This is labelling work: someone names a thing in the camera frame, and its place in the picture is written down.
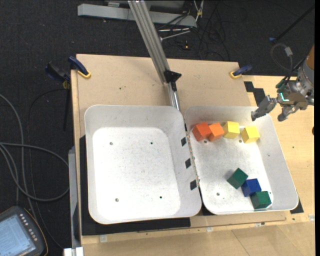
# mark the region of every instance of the green light on robot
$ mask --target green light on robot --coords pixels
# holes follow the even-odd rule
[[[285,99],[284,96],[282,95],[282,92],[280,92],[280,95],[281,95],[281,98],[284,102],[288,102],[289,100],[288,99]]]

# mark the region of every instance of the blue block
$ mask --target blue block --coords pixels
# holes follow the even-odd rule
[[[261,187],[257,178],[247,179],[241,186],[245,197],[252,196],[255,192],[260,192]]]

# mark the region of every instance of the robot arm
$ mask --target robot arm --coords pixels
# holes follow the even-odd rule
[[[279,103],[282,112],[278,121],[282,122],[288,115],[298,110],[306,110],[308,105],[314,106],[315,94],[315,45],[313,45],[308,56],[297,67],[298,75],[295,81],[285,77],[276,85],[277,97],[271,98],[267,95],[258,105],[257,110],[251,113],[252,121],[270,113]]]

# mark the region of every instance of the black floor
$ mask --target black floor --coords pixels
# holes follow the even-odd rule
[[[66,130],[63,130],[67,91],[60,82],[47,76],[45,66],[52,61],[68,72],[68,57],[84,53],[149,56],[135,22],[79,17],[77,6],[82,3],[103,5],[104,1],[0,1],[0,95],[6,97],[19,114],[24,143],[51,150],[65,160],[74,145],[72,113],[69,109]],[[314,0],[205,1],[198,30],[165,40],[164,52],[167,58],[231,61],[238,62],[240,67],[252,65],[247,75],[286,76],[289,58],[280,45],[274,50],[274,57],[284,68],[276,64],[271,55],[274,44],[269,38],[281,35],[314,3]],[[190,14],[195,17],[194,7]],[[186,41],[190,50],[184,48]],[[303,59],[315,43],[315,9],[278,43],[291,48],[293,65]],[[21,143],[16,116],[2,98],[0,142]],[[7,149],[16,161],[21,181],[21,149],[11,146]],[[68,187],[68,168],[54,156],[25,149],[24,159],[31,194],[35,191],[39,198],[52,198]],[[15,204],[16,186],[0,154],[0,212]],[[49,255],[61,255],[62,250],[50,238],[44,223],[61,247],[71,246],[68,196],[55,202],[38,203],[43,222],[37,205],[34,201],[32,204],[47,238]],[[30,208],[21,193],[19,205]]]

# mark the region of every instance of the black bracket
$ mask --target black bracket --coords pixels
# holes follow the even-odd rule
[[[170,70],[164,71],[164,77],[167,83],[171,83],[172,90],[177,91],[176,81],[181,77],[180,73],[176,73]]]

